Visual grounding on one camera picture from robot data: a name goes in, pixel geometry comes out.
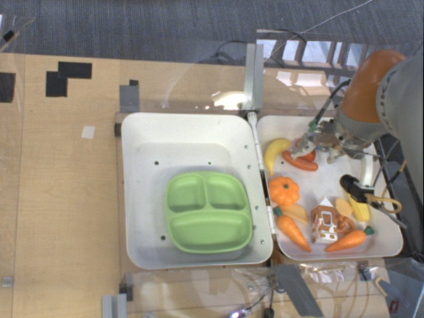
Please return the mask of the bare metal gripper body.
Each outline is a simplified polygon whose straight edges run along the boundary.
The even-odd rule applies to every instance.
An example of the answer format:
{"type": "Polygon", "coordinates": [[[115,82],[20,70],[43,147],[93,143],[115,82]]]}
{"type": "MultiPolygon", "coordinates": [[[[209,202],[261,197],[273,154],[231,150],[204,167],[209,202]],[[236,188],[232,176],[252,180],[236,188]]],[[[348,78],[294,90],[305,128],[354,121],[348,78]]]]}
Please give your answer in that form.
{"type": "Polygon", "coordinates": [[[368,148],[368,142],[350,134],[337,120],[321,121],[313,139],[317,146],[355,157],[368,148]]]}

